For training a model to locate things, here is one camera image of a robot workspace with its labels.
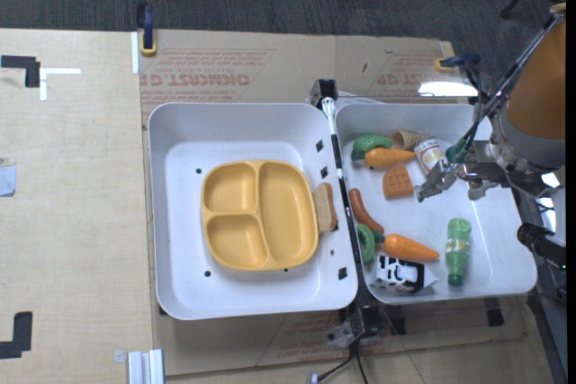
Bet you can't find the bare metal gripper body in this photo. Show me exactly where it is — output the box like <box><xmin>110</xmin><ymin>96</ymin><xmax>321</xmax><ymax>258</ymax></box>
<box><xmin>457</xmin><ymin>140</ymin><xmax>563</xmax><ymax>201</ymax></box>

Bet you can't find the white and red can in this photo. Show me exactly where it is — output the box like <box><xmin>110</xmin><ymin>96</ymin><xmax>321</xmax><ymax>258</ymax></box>
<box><xmin>413</xmin><ymin>138</ymin><xmax>452</xmax><ymax>174</ymax></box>

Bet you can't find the white plastic tray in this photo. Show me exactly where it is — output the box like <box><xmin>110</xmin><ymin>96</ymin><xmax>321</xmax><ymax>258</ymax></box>
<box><xmin>147</xmin><ymin>102</ymin><xmax>360</xmax><ymax>322</ymax></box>
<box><xmin>335</xmin><ymin>102</ymin><xmax>539</xmax><ymax>307</ymax></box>

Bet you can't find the orange waffle biscuit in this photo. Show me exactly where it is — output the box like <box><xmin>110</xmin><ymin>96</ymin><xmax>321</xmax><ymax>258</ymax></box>
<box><xmin>382</xmin><ymin>164</ymin><xmax>416</xmax><ymax>201</ymax></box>

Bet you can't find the tan ice cream cone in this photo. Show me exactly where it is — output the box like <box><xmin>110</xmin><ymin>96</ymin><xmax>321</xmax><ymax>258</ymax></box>
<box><xmin>389</xmin><ymin>129</ymin><xmax>431</xmax><ymax>151</ymax></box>

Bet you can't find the orange carrot with green top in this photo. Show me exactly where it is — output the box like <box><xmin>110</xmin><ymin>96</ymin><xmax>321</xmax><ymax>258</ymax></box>
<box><xmin>350</xmin><ymin>133</ymin><xmax>417</xmax><ymax>170</ymax></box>
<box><xmin>355</xmin><ymin>223</ymin><xmax>441</xmax><ymax>264</ymax></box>

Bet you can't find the green bottle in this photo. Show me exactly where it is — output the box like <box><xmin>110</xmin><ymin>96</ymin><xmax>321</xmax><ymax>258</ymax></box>
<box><xmin>445</xmin><ymin>217</ymin><xmax>473</xmax><ymax>288</ymax></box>

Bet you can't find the red-brown sausage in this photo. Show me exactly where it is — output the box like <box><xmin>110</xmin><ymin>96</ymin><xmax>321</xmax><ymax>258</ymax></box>
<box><xmin>347</xmin><ymin>187</ymin><xmax>385</xmax><ymax>235</ymax></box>

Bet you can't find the black and white milk carton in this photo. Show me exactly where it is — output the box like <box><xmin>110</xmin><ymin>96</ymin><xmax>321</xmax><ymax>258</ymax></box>
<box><xmin>369</xmin><ymin>253</ymin><xmax>440</xmax><ymax>296</ymax></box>

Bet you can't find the thin black and white rod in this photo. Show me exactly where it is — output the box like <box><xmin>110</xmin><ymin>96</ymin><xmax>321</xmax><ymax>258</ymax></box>
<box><xmin>320</xmin><ymin>96</ymin><xmax>366</xmax><ymax>311</ymax></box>

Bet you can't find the brown bread slice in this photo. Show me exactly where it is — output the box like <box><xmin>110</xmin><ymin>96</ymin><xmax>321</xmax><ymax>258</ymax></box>
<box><xmin>310</xmin><ymin>182</ymin><xmax>339</xmax><ymax>235</ymax></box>

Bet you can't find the yellow divided plate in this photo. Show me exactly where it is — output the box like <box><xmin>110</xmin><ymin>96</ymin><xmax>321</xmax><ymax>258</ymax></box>
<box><xmin>199</xmin><ymin>158</ymin><xmax>321</xmax><ymax>272</ymax></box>

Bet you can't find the brown cardboard board red print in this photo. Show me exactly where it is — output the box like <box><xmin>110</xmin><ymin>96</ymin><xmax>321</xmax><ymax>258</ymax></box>
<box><xmin>138</xmin><ymin>29</ymin><xmax>528</xmax><ymax>378</ymax></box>

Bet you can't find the black cylinder on white bracket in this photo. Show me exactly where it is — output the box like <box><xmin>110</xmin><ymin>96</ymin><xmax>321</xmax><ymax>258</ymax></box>
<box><xmin>516</xmin><ymin>169</ymin><xmax>567</xmax><ymax>271</ymax></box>

